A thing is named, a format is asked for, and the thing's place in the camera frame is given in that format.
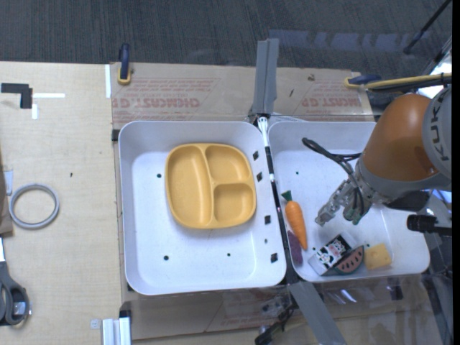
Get orange carrot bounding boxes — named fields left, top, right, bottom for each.
left=280, top=190, right=309, bottom=252

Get watermelon slice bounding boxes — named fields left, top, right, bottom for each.
left=333, top=245, right=366, bottom=276

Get yellow cheese wedge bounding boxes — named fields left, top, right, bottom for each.
left=364, top=242, right=393, bottom=271

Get cow print milk carton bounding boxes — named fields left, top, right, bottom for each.
left=308, top=233, right=354, bottom=277

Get brown cardboard board red print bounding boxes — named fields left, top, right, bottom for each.
left=109, top=62, right=434, bottom=341

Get black cylinder on white bracket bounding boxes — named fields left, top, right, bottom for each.
left=387, top=189, right=453, bottom=237

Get grey handled scissors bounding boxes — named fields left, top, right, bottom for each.
left=0, top=259, right=32, bottom=327

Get yellow divided plate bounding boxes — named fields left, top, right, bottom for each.
left=164, top=142, right=258, bottom=230

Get grey tape roll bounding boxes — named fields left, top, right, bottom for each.
left=9, top=183, right=60, bottom=230

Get purple toy grapes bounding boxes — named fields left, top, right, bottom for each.
left=287, top=230, right=304, bottom=266

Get white plastic tray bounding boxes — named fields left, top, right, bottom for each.
left=117, top=120, right=288, bottom=297
left=267, top=120, right=431, bottom=284

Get thin black and white rod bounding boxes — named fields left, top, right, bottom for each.
left=257, top=116, right=293, bottom=284

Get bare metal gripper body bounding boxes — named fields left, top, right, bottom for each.
left=329, top=178, right=374, bottom=212

